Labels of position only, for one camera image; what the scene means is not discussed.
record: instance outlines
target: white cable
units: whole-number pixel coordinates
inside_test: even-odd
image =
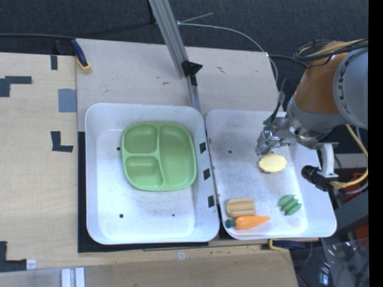
[[[270,63],[272,64],[272,66],[274,67],[274,70],[275,70],[275,82],[278,81],[278,68],[276,67],[276,64],[269,57],[268,53],[266,51],[264,51],[264,49],[260,46],[260,44],[258,42],[256,42],[255,40],[253,40],[250,36],[240,32],[240,31],[237,31],[237,30],[234,30],[234,29],[230,29],[230,28],[224,28],[224,27],[221,27],[221,26],[200,25],[198,23],[182,23],[182,22],[178,22],[178,24],[181,25],[181,26],[199,26],[199,27],[203,27],[203,28],[213,28],[213,29],[219,29],[219,30],[226,30],[226,31],[230,31],[230,32],[234,32],[234,33],[240,34],[243,37],[246,37],[253,44],[255,44],[262,52],[266,53],[266,56],[269,58]]]

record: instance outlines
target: white tray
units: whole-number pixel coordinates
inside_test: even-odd
[[[197,178],[183,190],[151,192],[131,186],[122,164],[124,129],[170,121],[191,134]],[[188,106],[99,103],[86,113],[86,209],[90,236],[104,245],[207,242],[219,230],[203,116]],[[210,177],[204,171],[210,171]]]
[[[336,230],[336,218],[330,197],[300,173],[305,165],[320,165],[316,151],[298,144],[275,148],[274,153],[287,159],[287,167],[277,173],[264,173],[258,167],[254,147],[262,122],[271,113],[216,109],[206,116],[223,222],[229,219],[225,207],[230,199],[252,198],[257,214],[270,216],[268,222],[249,230],[225,229],[240,240],[331,236]],[[277,206],[278,200],[287,194],[294,194],[303,204],[292,216],[285,216]]]

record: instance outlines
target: toy carrot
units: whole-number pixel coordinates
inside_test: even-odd
[[[235,220],[228,219],[226,221],[226,227],[235,227],[238,230],[247,230],[252,227],[256,227],[266,221],[270,220],[269,216],[240,216]]]

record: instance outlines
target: orange carrot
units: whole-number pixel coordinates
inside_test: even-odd
[[[240,216],[235,219],[235,227],[239,230],[247,230],[270,220],[269,216]]]

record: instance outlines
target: green plate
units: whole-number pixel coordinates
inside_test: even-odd
[[[180,190],[196,179],[193,139],[179,124],[134,124],[124,131],[121,150],[126,178],[140,190]]]

